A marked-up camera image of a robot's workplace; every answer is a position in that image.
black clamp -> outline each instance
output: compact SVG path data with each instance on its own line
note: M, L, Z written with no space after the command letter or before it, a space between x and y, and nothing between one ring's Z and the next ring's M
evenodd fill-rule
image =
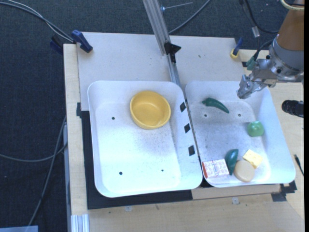
M174 45L171 42L166 42L164 44L164 49L165 49L166 54L167 55L169 54L170 60L172 61L172 63L176 63L175 54L181 49L181 47Z

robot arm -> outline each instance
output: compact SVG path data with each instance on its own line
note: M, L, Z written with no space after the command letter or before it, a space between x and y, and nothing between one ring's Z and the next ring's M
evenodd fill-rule
M295 0L294 4L305 4L305 0ZM304 7L289 9L267 58L253 59L248 68L252 73L242 76L237 92L240 99L277 82L304 82Z

green lime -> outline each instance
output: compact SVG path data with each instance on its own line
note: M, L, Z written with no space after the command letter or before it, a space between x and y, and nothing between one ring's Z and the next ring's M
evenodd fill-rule
M254 121L248 124L248 134L251 137L259 137L264 134L264 127L260 121Z

green pepper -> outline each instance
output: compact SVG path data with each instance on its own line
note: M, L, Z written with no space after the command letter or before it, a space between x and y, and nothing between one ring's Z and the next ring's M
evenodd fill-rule
M234 172L237 156L238 156L238 149L231 149L227 152L227 154L224 157L230 175L232 175Z
M251 137L259 137L264 134L264 127L260 121L254 121L247 126L248 134Z
M207 98L204 101L202 101L202 103L206 106L213 106L216 108L219 108L220 110L226 112L226 113L230 113L230 111L227 109L226 106L224 106L221 102L217 101L216 99L213 98Z

white tray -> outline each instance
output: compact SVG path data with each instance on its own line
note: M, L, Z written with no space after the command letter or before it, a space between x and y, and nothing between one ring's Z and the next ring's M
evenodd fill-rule
M171 118L161 128L144 130L130 115L138 92L163 95ZM171 82L96 81L88 89L94 178L106 197L194 189L203 175L195 149L183 92Z
M238 160L248 149L263 157L251 182L239 181L234 175L205 178L215 187L290 183L295 167L285 142L271 94L267 88L240 100L239 82L193 81L186 95L201 161L223 159L230 149L239 149ZM222 102L229 114L202 101L211 97ZM250 137L249 122L259 120L265 128L261 137Z

